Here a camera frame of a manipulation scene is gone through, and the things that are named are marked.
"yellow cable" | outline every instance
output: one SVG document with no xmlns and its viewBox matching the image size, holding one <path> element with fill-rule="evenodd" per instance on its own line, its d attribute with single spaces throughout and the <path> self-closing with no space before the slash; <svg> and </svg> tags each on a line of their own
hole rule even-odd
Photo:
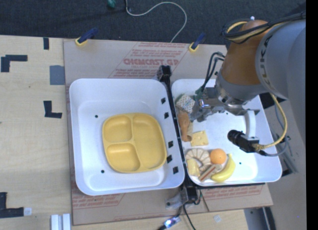
<svg viewBox="0 0 318 230">
<path fill-rule="evenodd" d="M 276 144 L 280 143 L 280 142 L 283 140 L 283 138 L 285 137 L 286 132 L 287 132 L 287 118 L 286 118 L 286 115 L 285 115 L 285 113 L 284 113 L 284 111 L 283 111 L 283 108 L 282 108 L 282 107 L 280 106 L 280 104 L 278 103 L 276 97 L 275 97 L 272 93 L 270 93 L 270 95 L 271 95 L 271 97 L 273 98 L 273 100 L 274 100 L 276 106 L 278 107 L 278 110 L 280 111 L 281 115 L 283 116 L 283 119 L 284 119 L 284 131 L 283 131 L 282 135 L 280 136 L 280 138 L 279 138 L 277 141 L 275 141 L 275 142 L 273 142 L 273 143 L 271 143 L 271 144 L 268 144 L 268 145 L 253 144 L 252 146 L 253 146 L 257 151 L 263 150 L 263 149 L 266 149 L 266 148 L 269 148 L 269 147 L 272 147 L 272 146 L 275 146 Z"/>
</svg>

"white tray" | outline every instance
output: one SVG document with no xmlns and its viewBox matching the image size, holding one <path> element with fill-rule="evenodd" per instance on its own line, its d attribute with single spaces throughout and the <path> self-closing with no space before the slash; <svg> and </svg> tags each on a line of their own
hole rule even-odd
<svg viewBox="0 0 318 230">
<path fill-rule="evenodd" d="M 70 107 L 75 178 L 83 193 L 105 195 L 167 189 L 182 184 L 185 173 L 162 83 L 153 79 L 78 79 L 70 86 Z M 157 170 L 119 173 L 107 162 L 102 124 L 113 115 L 135 112 L 157 119 L 169 160 Z"/>
<path fill-rule="evenodd" d="M 203 82 L 203 79 L 180 79 L 175 81 L 172 84 L 173 98 L 177 98 L 183 93 L 194 95 Z M 211 79 L 207 87 L 213 87 L 214 84 L 215 80 Z M 261 144 L 272 143 L 273 139 L 259 97 L 253 99 L 244 108 L 260 110 L 256 115 L 256 136 Z M 205 130 L 209 144 L 207 146 L 191 147 L 190 142 L 182 141 L 184 153 L 186 154 L 192 148 L 203 148 L 209 152 L 212 149 L 222 148 L 226 153 L 232 153 L 236 168 L 233 175 L 226 182 L 214 182 L 210 179 L 200 182 L 195 176 L 190 176 L 191 180 L 199 186 L 240 185 L 277 181 L 282 174 L 279 157 L 243 152 L 227 138 L 228 132 L 232 129 L 246 132 L 245 118 L 225 112 L 210 115 L 206 121 L 200 123 L 197 121 L 193 122 L 193 132 Z M 267 153 L 277 153 L 275 147 L 270 147 L 265 151 Z"/>
</svg>

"white cable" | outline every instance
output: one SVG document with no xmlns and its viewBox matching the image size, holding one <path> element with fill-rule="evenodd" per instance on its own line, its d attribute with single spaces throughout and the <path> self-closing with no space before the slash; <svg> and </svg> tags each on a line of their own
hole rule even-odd
<svg viewBox="0 0 318 230">
<path fill-rule="evenodd" d="M 126 0 L 126 12 L 131 15 L 131 16 L 142 16 L 142 15 L 145 15 L 149 12 L 151 12 L 153 9 L 155 9 L 157 6 L 159 5 L 162 5 L 162 4 L 172 4 L 172 5 L 175 5 L 177 6 L 178 8 L 180 8 L 182 10 L 182 12 L 184 13 L 184 17 L 185 17 L 185 20 L 184 20 L 184 24 L 183 26 L 181 27 L 181 29 L 176 33 L 176 35 L 172 38 L 172 40 L 170 41 L 170 43 L 173 42 L 173 40 L 179 35 L 179 33 L 184 29 L 186 23 L 187 23 L 187 14 L 186 12 L 184 11 L 184 9 L 178 5 L 177 3 L 174 3 L 174 2 L 169 2 L 169 1 L 164 1 L 164 2 L 161 2 L 157 5 L 154 5 L 152 8 L 150 8 L 148 11 L 144 12 L 144 13 L 141 13 L 141 14 L 133 14 L 133 13 L 130 13 L 129 10 L 128 10 L 128 1 Z"/>
</svg>

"cardboard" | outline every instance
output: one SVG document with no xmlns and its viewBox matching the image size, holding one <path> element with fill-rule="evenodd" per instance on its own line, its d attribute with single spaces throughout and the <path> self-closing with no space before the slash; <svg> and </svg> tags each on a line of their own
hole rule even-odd
<svg viewBox="0 0 318 230">
<path fill-rule="evenodd" d="M 171 83 L 181 78 L 204 78 L 210 56 L 216 51 L 226 53 L 225 46 L 219 45 L 200 45 L 196 52 L 190 52 L 188 47 L 189 44 L 111 40 L 88 40 L 79 47 L 74 40 L 64 40 L 73 225 L 176 214 L 176 210 L 166 209 L 165 200 L 174 197 L 178 188 L 103 196 L 79 191 L 74 174 L 69 87 L 79 78 L 156 78 L 161 65 L 171 66 Z M 272 205 L 266 184 L 203 189 L 202 194 L 202 202 L 190 206 L 189 214 Z"/>
</svg>

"green object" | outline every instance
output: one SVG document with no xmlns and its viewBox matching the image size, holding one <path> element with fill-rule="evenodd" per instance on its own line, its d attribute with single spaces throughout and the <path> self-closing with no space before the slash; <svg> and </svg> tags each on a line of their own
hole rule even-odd
<svg viewBox="0 0 318 230">
<path fill-rule="evenodd" d="M 108 0 L 107 1 L 107 6 L 110 7 L 110 8 L 115 8 L 116 1 L 115 0 Z"/>
</svg>

